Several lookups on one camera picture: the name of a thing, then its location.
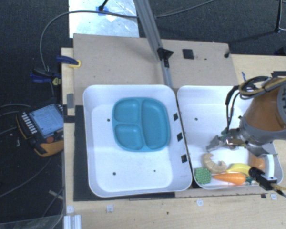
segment toy carrot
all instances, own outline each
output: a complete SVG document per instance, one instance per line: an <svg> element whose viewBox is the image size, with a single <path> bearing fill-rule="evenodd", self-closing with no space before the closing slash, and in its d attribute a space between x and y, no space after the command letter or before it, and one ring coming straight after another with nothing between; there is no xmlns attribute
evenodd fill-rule
<svg viewBox="0 0 286 229"><path fill-rule="evenodd" d="M217 180L231 182L241 185L246 181L246 176L243 173L225 173L213 176Z"/></svg>

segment beige curved toy food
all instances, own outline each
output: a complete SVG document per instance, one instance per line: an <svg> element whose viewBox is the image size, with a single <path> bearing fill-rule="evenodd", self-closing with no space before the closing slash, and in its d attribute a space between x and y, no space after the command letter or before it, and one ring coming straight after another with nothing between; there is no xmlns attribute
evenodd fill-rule
<svg viewBox="0 0 286 229"><path fill-rule="evenodd" d="M221 161L221 164L216 164L214 161L211 160L213 154L207 153L204 154L202 157L202 162L204 166L212 173L212 174L220 174L227 170L227 165L224 161Z"/></svg>

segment black carpet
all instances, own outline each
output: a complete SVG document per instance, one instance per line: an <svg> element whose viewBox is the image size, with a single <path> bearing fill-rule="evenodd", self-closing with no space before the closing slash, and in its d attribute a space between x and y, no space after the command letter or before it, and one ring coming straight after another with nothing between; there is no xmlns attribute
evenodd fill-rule
<svg viewBox="0 0 286 229"><path fill-rule="evenodd" d="M150 0L155 15L189 8L209 0ZM219 0L191 11L158 18L162 38L226 42L232 53L273 55L279 48L286 52L286 31L274 33L278 1ZM0 0L0 106L10 103L35 105L51 97L48 83L33 83L33 67L42 69L39 39L46 24L68 11L68 0ZM286 28L286 4L282 28ZM139 25L140 35L144 36ZM45 62L59 71L55 57L61 47L71 47L68 17L53 23L44 36ZM54 88L60 98L60 87ZM0 114L20 110L9 107ZM0 118L0 132L14 127L15 114ZM48 162L39 157L16 130L0 137L0 195L22 184ZM0 223L41 217L53 196L62 187L61 155L55 155L32 181L0 197ZM61 212L56 200L46 216Z"/></svg>

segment black bracket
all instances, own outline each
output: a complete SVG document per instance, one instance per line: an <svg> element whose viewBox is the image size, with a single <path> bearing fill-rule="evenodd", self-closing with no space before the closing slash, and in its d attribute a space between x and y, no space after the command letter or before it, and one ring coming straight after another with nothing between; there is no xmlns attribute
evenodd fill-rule
<svg viewBox="0 0 286 229"><path fill-rule="evenodd" d="M158 56L159 56L160 60L164 59L164 66L166 68L169 68L170 64L168 62L168 59L169 59L169 57L172 56L172 54L174 52L167 50L167 49L164 49L164 48L158 48L157 52L158 52Z"/></svg>

